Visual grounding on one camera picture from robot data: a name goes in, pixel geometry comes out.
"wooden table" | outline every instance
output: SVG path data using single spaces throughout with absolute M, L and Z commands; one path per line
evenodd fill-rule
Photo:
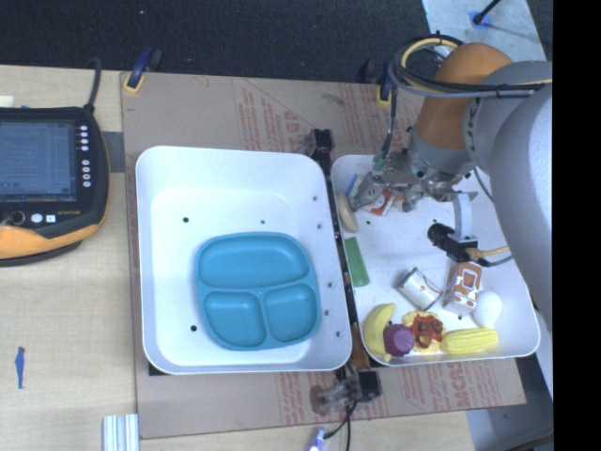
M 118 71 L 104 71 L 96 118 L 122 132 Z M 15 106 L 81 106 L 92 70 L 0 66 L 0 96 Z M 71 253 L 0 268 L 0 449 L 101 450 L 102 417 L 136 413 L 129 246 L 123 173 L 113 173 L 108 218 Z M 24 351 L 23 388 L 14 364 Z M 302 450 L 315 427 L 142 440 L 142 450 Z M 345 449 L 346 432 L 328 441 Z M 353 421 L 351 449 L 474 449 L 464 412 Z

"blue divided plate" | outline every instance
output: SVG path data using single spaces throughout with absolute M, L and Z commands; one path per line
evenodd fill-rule
M 194 280 L 210 335 L 231 350 L 266 350 L 308 339 L 320 321 L 316 274 L 301 244 L 278 232 L 205 242 Z

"toy banana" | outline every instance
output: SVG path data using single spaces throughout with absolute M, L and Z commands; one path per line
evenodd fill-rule
M 384 347 L 384 328 L 390 322 L 394 309 L 393 303 L 380 304 L 371 310 L 363 324 L 363 342 L 367 350 L 373 354 L 381 354 L 386 363 L 392 356 Z

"white egg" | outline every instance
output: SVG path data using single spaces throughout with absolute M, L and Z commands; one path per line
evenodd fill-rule
M 503 301 L 496 292 L 487 290 L 478 294 L 476 308 L 471 313 L 479 326 L 494 327 L 503 309 Z

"small can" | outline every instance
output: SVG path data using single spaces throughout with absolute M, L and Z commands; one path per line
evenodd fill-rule
M 417 267 L 405 276 L 398 289 L 422 311 L 432 307 L 442 295 L 442 290 L 426 279 Z

